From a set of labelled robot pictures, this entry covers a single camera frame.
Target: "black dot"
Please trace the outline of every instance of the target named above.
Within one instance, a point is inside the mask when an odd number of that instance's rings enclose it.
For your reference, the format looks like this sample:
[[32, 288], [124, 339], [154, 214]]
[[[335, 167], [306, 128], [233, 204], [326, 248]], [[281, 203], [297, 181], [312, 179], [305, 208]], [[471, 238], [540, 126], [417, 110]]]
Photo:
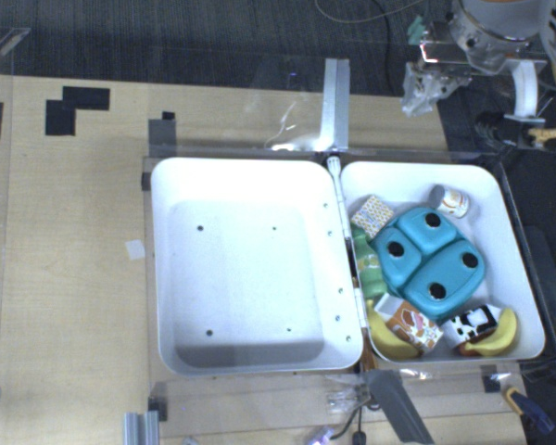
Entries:
[[440, 284], [434, 283], [428, 287], [428, 293], [436, 300], [441, 300], [447, 295], [447, 290]]
[[441, 225], [441, 218], [438, 217], [438, 214], [434, 214], [433, 212], [430, 212], [426, 214], [426, 223], [430, 227], [438, 227]]
[[401, 257], [404, 255], [404, 247], [399, 242], [392, 242], [387, 246], [387, 250], [393, 257]]
[[467, 252], [466, 254], [463, 254], [461, 260], [470, 269], [475, 269], [478, 266], [478, 258], [471, 252]]

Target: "box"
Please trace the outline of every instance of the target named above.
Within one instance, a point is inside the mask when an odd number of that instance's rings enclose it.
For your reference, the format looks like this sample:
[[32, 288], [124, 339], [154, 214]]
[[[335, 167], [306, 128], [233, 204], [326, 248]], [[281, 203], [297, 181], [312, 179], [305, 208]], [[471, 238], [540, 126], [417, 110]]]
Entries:
[[[403, 210], [425, 202], [433, 184], [460, 186], [474, 204], [464, 218], [451, 220], [488, 266], [464, 307], [494, 303], [529, 318], [515, 347], [498, 359], [537, 356], [544, 331], [489, 173], [471, 166], [353, 162], [341, 175], [348, 214], [370, 194]], [[346, 216], [323, 166], [165, 159], [152, 173], [151, 189], [158, 347], [169, 369], [181, 375], [340, 370], [359, 359], [364, 311], [350, 273]], [[480, 360], [436, 348], [415, 361]]]

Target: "green bottle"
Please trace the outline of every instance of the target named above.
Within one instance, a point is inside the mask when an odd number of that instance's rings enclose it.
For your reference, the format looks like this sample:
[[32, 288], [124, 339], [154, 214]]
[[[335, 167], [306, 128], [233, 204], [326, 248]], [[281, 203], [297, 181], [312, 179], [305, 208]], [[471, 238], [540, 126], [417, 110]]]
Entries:
[[387, 292], [387, 284], [381, 274], [379, 258], [367, 243], [367, 235], [364, 230], [356, 224], [352, 224], [352, 237], [362, 295], [365, 299], [381, 297]]

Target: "blue plastic object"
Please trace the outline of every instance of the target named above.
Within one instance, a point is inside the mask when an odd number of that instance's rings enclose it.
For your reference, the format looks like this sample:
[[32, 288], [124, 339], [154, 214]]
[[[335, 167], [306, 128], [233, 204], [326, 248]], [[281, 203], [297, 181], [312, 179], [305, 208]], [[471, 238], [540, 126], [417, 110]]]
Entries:
[[484, 280], [484, 259], [442, 214], [406, 211], [371, 242], [391, 293], [436, 322], [447, 319]]

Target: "yellow banana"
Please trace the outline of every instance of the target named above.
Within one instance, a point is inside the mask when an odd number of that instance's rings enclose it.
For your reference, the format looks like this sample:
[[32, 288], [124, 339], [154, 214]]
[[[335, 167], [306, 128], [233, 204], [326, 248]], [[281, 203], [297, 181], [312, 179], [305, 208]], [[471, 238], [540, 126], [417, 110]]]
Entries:
[[489, 336], [476, 343], [469, 341], [463, 345], [465, 351], [476, 352], [482, 356], [496, 356], [506, 350], [517, 334], [517, 317], [513, 310], [505, 308], [500, 314], [499, 326]]
[[398, 338], [387, 328], [381, 315], [373, 309], [373, 301], [367, 300], [367, 319], [371, 328], [371, 339], [379, 352], [392, 360], [408, 360], [420, 355], [418, 349], [412, 344]]

